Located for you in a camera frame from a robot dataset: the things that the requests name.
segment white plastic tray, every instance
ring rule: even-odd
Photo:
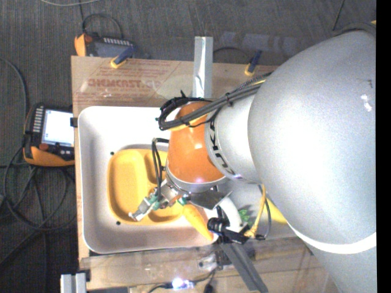
[[[160,248],[195,247],[211,242],[184,217],[156,226],[133,226],[111,214],[106,175],[111,152],[124,148],[150,147],[152,138],[169,138],[155,120],[157,107],[93,106],[78,118],[81,159],[82,231],[87,246],[99,254]],[[206,211],[207,216],[216,216]]]

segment gray carpet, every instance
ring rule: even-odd
[[[192,61],[194,37],[201,35],[213,37],[214,49],[220,49],[214,54],[215,62],[247,63],[260,49],[259,64],[280,65],[333,36],[341,1],[103,0],[84,4],[80,9],[39,0],[1,0],[0,58],[12,63],[23,76],[27,108],[37,102],[65,107],[72,104],[70,56],[76,54],[73,39],[81,33],[82,17],[93,13],[113,17],[125,38],[137,45],[136,57]],[[345,0],[335,30],[375,19],[376,0]],[[87,31],[119,36],[118,27],[100,17],[88,22]],[[21,145],[25,116],[20,80],[3,60],[0,91],[3,182],[5,165]],[[17,200],[28,174],[25,165],[10,169],[7,198]],[[20,214],[40,223],[42,214],[34,188],[42,201],[44,218],[57,208],[66,189],[61,207],[46,226],[61,226],[72,220],[76,211],[73,175],[72,168],[65,174],[58,168],[38,170],[20,204]],[[4,261],[0,265],[0,292],[59,292],[60,275],[78,269],[76,223],[73,221],[62,230],[37,233],[9,256],[33,229],[9,215],[4,204],[0,218],[0,262]]]

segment yellow tray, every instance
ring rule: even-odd
[[[167,153],[159,151],[159,155],[164,165]],[[171,208],[150,212],[140,222],[129,217],[129,212],[136,212],[142,200],[149,196],[155,187],[156,174],[151,150],[121,150],[110,158],[107,175],[109,206],[112,214],[121,223],[158,225],[172,222],[182,215],[182,206],[175,203]]]

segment white screen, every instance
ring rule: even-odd
[[[42,143],[73,147],[74,135],[71,126],[72,113],[46,110]]]

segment white ring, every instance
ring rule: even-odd
[[[312,245],[313,247],[321,250],[321,251],[326,251],[329,253],[334,253],[334,254],[357,254],[361,253],[362,251],[367,251],[373,247],[376,246],[376,232],[371,234],[370,236],[366,237],[365,239],[362,239],[360,241],[357,241],[355,243],[350,243],[350,244],[327,244],[323,242],[319,242],[316,240],[313,240],[297,230],[295,230],[289,223],[289,227],[296,233],[296,235],[302,239],[305,243],[308,243],[309,245]]]

